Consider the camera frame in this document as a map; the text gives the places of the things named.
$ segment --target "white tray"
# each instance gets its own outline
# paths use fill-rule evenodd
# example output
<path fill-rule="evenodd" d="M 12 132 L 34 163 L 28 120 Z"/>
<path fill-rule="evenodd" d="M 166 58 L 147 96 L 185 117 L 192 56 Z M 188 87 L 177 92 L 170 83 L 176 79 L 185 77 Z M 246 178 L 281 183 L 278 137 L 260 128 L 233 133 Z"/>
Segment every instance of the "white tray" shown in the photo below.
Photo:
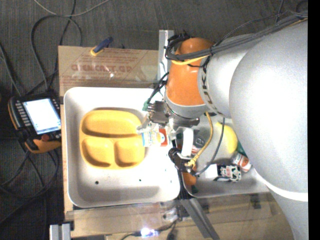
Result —
<path fill-rule="evenodd" d="M 82 158 L 79 126 L 82 117 L 95 109 L 134 113 L 141 121 L 148 88 L 75 87 L 64 96 L 68 195 L 80 208 L 156 203 L 175 199 L 180 191 L 177 170 L 167 147 L 149 147 L 144 160 L 133 168 L 94 168 Z"/>

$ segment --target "yellow plate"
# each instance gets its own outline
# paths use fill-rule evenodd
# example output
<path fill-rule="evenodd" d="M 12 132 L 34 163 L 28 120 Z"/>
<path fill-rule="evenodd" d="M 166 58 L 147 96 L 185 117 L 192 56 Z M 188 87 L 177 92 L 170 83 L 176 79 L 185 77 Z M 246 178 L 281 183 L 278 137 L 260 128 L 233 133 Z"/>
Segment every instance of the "yellow plate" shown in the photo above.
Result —
<path fill-rule="evenodd" d="M 139 118 L 127 111 L 93 110 L 80 122 L 81 156 L 90 166 L 125 169 L 145 158 L 142 137 L 137 134 Z"/>

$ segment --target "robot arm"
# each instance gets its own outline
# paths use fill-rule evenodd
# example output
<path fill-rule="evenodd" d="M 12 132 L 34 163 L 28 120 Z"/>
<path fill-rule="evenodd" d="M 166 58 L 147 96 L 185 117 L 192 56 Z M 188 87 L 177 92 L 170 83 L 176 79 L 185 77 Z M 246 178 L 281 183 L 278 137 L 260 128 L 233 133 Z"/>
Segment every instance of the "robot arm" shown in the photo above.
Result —
<path fill-rule="evenodd" d="M 163 124 L 192 127 L 205 112 L 232 119 L 261 180 L 281 206 L 296 240 L 309 239 L 307 73 L 308 21 L 214 45 L 185 40 L 171 66 Z M 198 59 L 185 60 L 184 54 Z M 156 120 L 153 109 L 150 120 Z"/>

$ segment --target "cable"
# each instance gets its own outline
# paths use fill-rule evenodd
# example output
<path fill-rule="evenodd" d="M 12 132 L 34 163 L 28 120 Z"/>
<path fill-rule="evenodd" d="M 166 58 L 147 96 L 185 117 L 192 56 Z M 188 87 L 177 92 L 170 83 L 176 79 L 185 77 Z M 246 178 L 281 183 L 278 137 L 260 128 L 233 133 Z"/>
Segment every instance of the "cable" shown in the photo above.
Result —
<path fill-rule="evenodd" d="M 206 58 L 207 56 L 209 56 L 209 55 L 198 57 L 198 58 L 187 59 L 185 61 L 171 60 L 171 62 L 174 64 L 177 64 L 177 65 L 188 65 L 188 64 L 196 62 L 198 60 L 202 60 L 203 58 Z"/>
<path fill-rule="evenodd" d="M 165 77 L 169 74 L 169 72 L 165 73 L 158 81 L 157 85 L 154 87 L 153 92 L 151 93 L 150 97 L 144 102 L 143 104 L 143 111 L 147 111 L 148 105 L 152 98 L 164 87 L 167 81 L 164 81 Z"/>
<path fill-rule="evenodd" d="M 278 9 L 278 13 L 277 13 L 277 14 L 280 14 L 280 12 L 281 12 L 281 10 L 282 10 L 282 7 L 284 6 L 284 2 L 285 2 L 285 0 L 281 0 L 281 3 L 280 3 L 280 6 L 279 6 L 279 9 Z M 279 16 L 277 16 L 277 17 L 275 18 L 275 23 L 277 23 L 278 20 L 279 20 Z"/>
<path fill-rule="evenodd" d="M 40 175 L 40 172 L 39 172 L 38 168 L 36 167 L 35 163 L 30 158 L 30 156 L 28 156 L 28 160 L 30 161 L 30 163 L 32 165 L 32 168 L 35 171 L 35 174 L 37 175 L 37 178 L 40 181 L 41 186 L 44 187 L 45 184 L 44 184 L 44 181 L 41 178 L 41 175 Z M 47 200 L 46 200 L 46 197 L 44 196 L 43 197 L 43 210 L 44 210 L 44 221 L 43 221 L 44 227 L 43 228 L 44 228 L 44 230 L 43 230 L 43 233 L 42 233 L 42 239 L 43 240 L 46 238 L 46 232 L 47 232 L 47 224 L 48 224 L 48 212 L 47 212 L 47 209 L 48 209 Z"/>
<path fill-rule="evenodd" d="M 176 228 L 176 225 L 177 225 L 177 220 L 175 220 L 175 221 L 173 222 L 173 227 L 171 228 L 170 232 L 169 232 L 168 235 L 166 236 L 166 240 L 174 239 L 174 238 L 172 238 L 172 236 L 173 236 L 173 231 L 174 231 L 175 228 Z"/>
<path fill-rule="evenodd" d="M 227 39 L 228 37 L 230 37 L 231 35 L 233 35 L 234 33 L 236 33 L 237 31 L 239 31 L 240 29 L 244 28 L 245 26 L 247 25 L 250 25 L 252 23 L 257 23 L 257 22 L 261 22 L 261 21 L 264 21 L 264 20 L 268 20 L 268 19 L 272 19 L 274 18 L 276 15 L 269 15 L 269 16 L 266 16 L 266 17 L 263 17 L 263 18 L 258 18 L 258 19 L 254 19 L 254 20 L 250 20 L 250 21 L 247 21 L 246 23 L 238 26 L 237 28 L 233 29 L 232 31 L 230 31 L 229 33 L 227 33 L 223 38 L 221 38 L 217 43 L 215 43 L 213 46 L 218 46 L 220 45 L 225 39 Z"/>
<path fill-rule="evenodd" d="M 295 13 L 300 14 L 300 13 L 302 13 L 303 11 L 305 11 L 305 9 L 304 9 L 304 10 L 301 10 L 301 7 L 303 7 L 303 6 L 302 6 L 303 4 L 308 4 L 308 0 L 302 0 L 302 1 L 300 1 L 300 2 L 296 5 L 296 7 L 295 7 Z"/>
<path fill-rule="evenodd" d="M 207 56 L 207 55 L 214 55 L 216 53 L 231 49 L 233 47 L 236 46 L 240 46 L 243 44 L 246 44 L 250 41 L 262 38 L 266 35 L 275 33 L 285 27 L 288 27 L 294 23 L 299 22 L 300 19 L 298 18 L 298 15 L 293 14 L 290 15 L 282 20 L 280 20 L 279 22 L 277 22 L 277 24 L 274 24 L 272 26 L 269 26 L 259 32 L 253 33 L 253 34 L 249 34 L 246 36 L 242 36 L 241 38 L 238 38 L 236 40 L 233 41 L 229 41 L 227 43 L 221 43 L 220 45 L 217 46 L 212 46 L 211 48 L 208 49 L 203 49 L 200 51 L 196 51 L 196 52 L 190 52 L 190 53 L 186 53 L 186 54 L 174 54 L 172 53 L 173 50 L 173 46 L 172 46 L 172 42 L 169 42 L 169 44 L 165 47 L 165 57 L 168 60 L 175 60 L 175 61 L 184 61 L 184 60 L 188 60 L 188 59 L 194 59 L 194 58 L 199 58 L 202 56 Z"/>
<path fill-rule="evenodd" d="M 13 197 L 13 198 L 17 198 L 17 199 L 22 199 L 22 200 L 29 200 L 29 199 L 34 199 L 37 197 L 42 196 L 44 193 L 46 193 L 48 191 L 48 189 L 50 188 L 52 182 L 54 181 L 54 179 L 56 178 L 57 174 L 58 174 L 58 170 L 59 170 L 59 155 L 57 154 L 56 150 L 54 150 L 56 153 L 56 166 L 55 166 L 55 171 L 53 176 L 50 178 L 50 180 L 43 186 L 42 189 L 38 190 L 35 194 L 32 195 L 20 195 L 14 192 L 11 192 L 10 190 L 7 190 L 5 187 L 3 187 L 2 185 L 0 185 L 0 191 L 2 191 L 3 193 Z"/>
<path fill-rule="evenodd" d="M 169 229 L 171 229 L 172 227 L 173 227 L 173 229 L 174 229 L 174 227 L 176 226 L 176 224 L 177 224 L 177 221 L 178 221 L 178 219 L 176 219 L 174 222 L 172 222 L 169 226 L 161 226 L 161 227 L 159 227 L 158 229 L 155 229 L 154 231 L 155 232 L 158 232 L 158 233 L 161 233 L 161 232 L 163 232 L 163 231 L 167 231 L 167 230 L 169 230 Z M 136 232 L 133 232 L 133 233 L 129 233 L 129 234 L 126 234 L 124 237 L 122 237 L 120 240 L 124 240 L 124 239 L 126 239 L 126 238 L 128 238 L 128 237 L 141 237 L 142 235 L 141 235 L 141 232 L 140 231 L 136 231 Z"/>
<path fill-rule="evenodd" d="M 71 14 L 74 14 L 74 12 L 75 12 L 75 9 L 76 9 L 76 1 L 77 1 L 77 0 L 73 0 L 73 6 L 72 6 Z M 68 27 L 69 27 L 69 24 L 70 24 L 70 21 L 68 21 L 68 22 L 66 23 L 65 27 L 64 27 L 63 33 L 62 33 L 61 38 L 60 38 L 59 46 L 61 46 L 61 45 L 63 44 L 63 39 L 64 39 L 64 36 L 65 36 L 65 34 L 66 34 L 66 32 L 67 32 L 67 29 L 68 29 Z M 51 85 L 52 85 L 52 83 L 53 83 L 53 81 L 54 81 L 55 75 L 56 75 L 55 73 L 58 72 L 58 54 L 57 54 L 57 56 L 55 57 L 55 63 L 54 63 L 54 70 L 53 70 L 53 72 L 54 72 L 54 74 L 53 74 L 52 77 L 51 77 L 51 80 L 50 80 L 50 83 L 49 83 L 49 87 L 48 87 L 48 88 L 51 87 Z"/>
<path fill-rule="evenodd" d="M 103 2 L 95 5 L 94 7 L 88 9 L 88 10 L 85 10 L 84 12 L 81 12 L 81 13 L 77 13 L 77 14 L 70 14 L 70 15 L 58 15 L 57 13 L 53 12 L 53 11 L 50 11 L 48 10 L 47 8 L 45 8 L 40 2 L 38 2 L 37 0 L 34 0 L 36 2 L 36 4 L 38 6 L 40 6 L 42 9 L 44 9 L 46 12 L 52 14 L 52 15 L 55 15 L 55 16 L 60 16 L 60 17 L 76 17 L 76 16 L 81 16 L 81 15 L 84 15 L 90 11 L 92 11 L 93 9 L 99 7 L 99 6 L 102 6 L 103 4 L 109 2 L 110 0 L 104 0 Z"/>
<path fill-rule="evenodd" d="M 18 87 L 16 85 L 16 82 L 14 81 L 14 78 L 13 78 L 13 76 L 11 74 L 9 64 L 8 64 L 8 61 L 7 61 L 6 56 L 5 56 L 5 51 L 4 51 L 4 48 L 3 48 L 1 43 L 0 43 L 0 52 L 1 52 L 0 59 L 4 62 L 4 65 L 5 65 L 6 71 L 7 71 L 8 75 L 9 75 L 9 78 L 11 80 L 11 83 L 14 86 L 14 88 L 15 88 L 16 92 L 18 93 L 18 95 L 21 96 L 20 91 L 19 91 L 19 89 L 18 89 Z"/>
<path fill-rule="evenodd" d="M 2 223 L 4 223 L 7 219 L 9 219 L 13 214 L 15 214 L 15 213 L 16 213 L 18 210 L 20 210 L 22 207 L 24 207 L 24 206 L 32 203 L 33 201 L 35 201 L 37 198 L 39 198 L 41 195 L 43 195 L 44 193 L 46 193 L 46 192 L 49 190 L 48 186 L 51 185 L 53 178 L 56 177 L 57 172 L 58 172 L 57 169 L 59 169 L 59 163 L 60 163 L 60 158 L 59 158 L 59 155 L 58 155 L 57 151 L 56 151 L 56 150 L 53 150 L 53 151 L 54 151 L 54 154 L 55 154 L 55 156 L 56 156 L 56 160 L 57 160 L 57 161 L 55 161 L 54 158 L 53 158 L 51 155 L 50 155 L 50 157 L 51 157 L 51 159 L 53 160 L 53 162 L 56 164 L 56 170 L 55 170 L 55 172 L 54 172 L 53 177 L 49 180 L 49 182 L 48 182 L 47 184 L 45 184 L 40 191 L 37 192 L 37 193 L 40 193 L 40 192 L 43 191 L 43 193 L 41 193 L 41 194 L 37 194 L 37 193 L 36 193 L 36 194 L 33 195 L 31 198 L 27 198 L 27 199 L 22 198 L 22 199 L 25 199 L 25 201 L 24 201 L 20 206 L 18 206 L 18 207 L 15 208 L 14 210 L 12 210 L 6 217 L 4 217 L 2 220 L 0 220 L 0 225 L 1 225 Z"/>
<path fill-rule="evenodd" d="M 50 74 L 49 76 L 46 77 L 46 80 L 48 80 L 49 78 L 53 77 L 59 70 L 56 69 L 52 74 Z M 34 86 L 31 90 L 29 90 L 25 95 L 30 95 L 32 94 L 38 87 L 40 87 L 40 85 L 42 85 L 45 82 L 45 80 L 42 80 L 41 82 L 39 82 L 36 86 Z"/>
<path fill-rule="evenodd" d="M 195 166 L 198 158 L 203 153 L 203 151 L 208 147 L 209 143 L 211 142 L 212 136 L 214 135 L 214 126 L 212 124 L 210 115 L 207 111 L 205 112 L 205 115 L 206 115 L 206 118 L 208 119 L 209 125 L 210 125 L 210 136 L 209 136 L 209 139 L 207 140 L 207 142 L 204 144 L 204 146 L 199 150 L 199 152 L 189 162 L 187 162 L 186 167 L 189 167 L 191 169 Z"/>
<path fill-rule="evenodd" d="M 221 145 L 221 142 L 222 142 L 222 139 L 223 139 L 223 136 L 224 136 L 224 130 L 225 130 L 225 123 L 226 123 L 226 119 L 223 117 L 222 118 L 222 129 L 221 129 L 221 135 L 220 135 L 220 139 L 219 139 L 219 142 L 218 142 L 218 145 L 216 146 L 215 148 L 215 151 L 213 153 L 213 156 L 211 158 L 211 160 L 209 161 L 209 163 L 203 168 L 201 169 L 200 171 L 197 171 L 196 173 L 193 173 L 194 176 L 198 176 L 200 174 L 202 174 L 205 170 L 207 170 L 209 168 L 209 166 L 214 162 L 216 156 L 217 156 L 217 153 L 219 151 L 219 148 L 220 148 L 220 145 Z"/>
<path fill-rule="evenodd" d="M 44 70 L 44 67 L 43 65 L 41 64 L 40 62 L 40 59 L 38 57 L 38 54 L 36 52 L 36 48 L 35 48 L 35 44 L 34 44 L 34 34 L 35 34 L 35 29 L 36 27 L 40 24 L 40 22 L 46 20 L 46 19 L 49 19 L 49 18 L 54 18 L 54 17 L 57 17 L 57 18 L 62 18 L 62 19 L 66 19 L 68 20 L 69 22 L 73 23 L 78 32 L 79 32 L 79 36 L 80 36 L 80 43 L 82 43 L 82 32 L 81 32 L 81 29 L 79 27 L 79 25 L 71 18 L 68 18 L 68 17 L 64 17 L 64 16 L 59 16 L 59 15 L 48 15 L 48 16 L 44 16 L 42 18 L 40 18 L 32 27 L 32 30 L 31 30 L 31 33 L 30 33 L 30 40 L 31 40 L 31 50 L 33 52 L 33 55 L 35 57 L 35 60 L 40 68 L 40 71 L 41 71 L 41 74 L 43 76 L 43 81 L 44 81 L 44 85 L 45 85 L 45 89 L 48 90 L 49 88 L 49 85 L 48 85 L 48 82 L 47 82 L 47 77 L 46 77 L 46 74 L 45 74 L 45 70 Z"/>
<path fill-rule="evenodd" d="M 1 187 L 4 187 L 5 185 L 9 184 L 10 182 L 12 182 L 16 177 L 18 177 L 18 175 L 21 173 L 23 166 L 25 165 L 27 159 L 29 158 L 30 155 L 30 151 L 27 151 L 24 155 L 24 159 L 22 161 L 22 163 L 19 165 L 18 169 L 15 171 L 15 174 L 9 178 L 8 180 L 6 180 L 5 182 L 2 182 L 0 184 Z"/>

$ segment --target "small bottle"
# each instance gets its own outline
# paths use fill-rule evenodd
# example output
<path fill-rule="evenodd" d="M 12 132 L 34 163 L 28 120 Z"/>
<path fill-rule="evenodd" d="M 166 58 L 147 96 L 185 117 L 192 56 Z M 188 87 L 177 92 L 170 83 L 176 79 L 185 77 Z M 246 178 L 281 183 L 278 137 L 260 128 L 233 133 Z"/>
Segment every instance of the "small bottle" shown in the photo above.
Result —
<path fill-rule="evenodd" d="M 252 164 L 250 163 L 248 157 L 246 157 L 245 155 L 241 154 L 241 153 L 236 153 L 235 156 L 232 159 L 232 163 L 234 165 L 240 166 L 240 168 L 246 173 L 248 172 L 251 167 Z"/>

